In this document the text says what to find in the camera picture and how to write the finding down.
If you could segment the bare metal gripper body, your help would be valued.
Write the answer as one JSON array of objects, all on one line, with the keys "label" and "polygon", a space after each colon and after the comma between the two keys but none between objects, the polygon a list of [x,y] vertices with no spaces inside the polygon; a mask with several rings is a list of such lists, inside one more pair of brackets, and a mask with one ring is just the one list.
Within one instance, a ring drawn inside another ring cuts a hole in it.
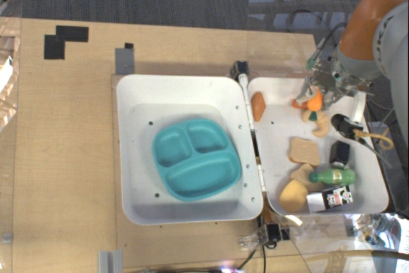
[{"label": "bare metal gripper body", "polygon": [[309,84],[318,87],[325,96],[352,97],[358,91],[367,93],[373,83],[373,77],[357,77],[347,71],[335,54],[327,59],[313,54],[307,60],[307,69],[313,73],[308,78]]}]

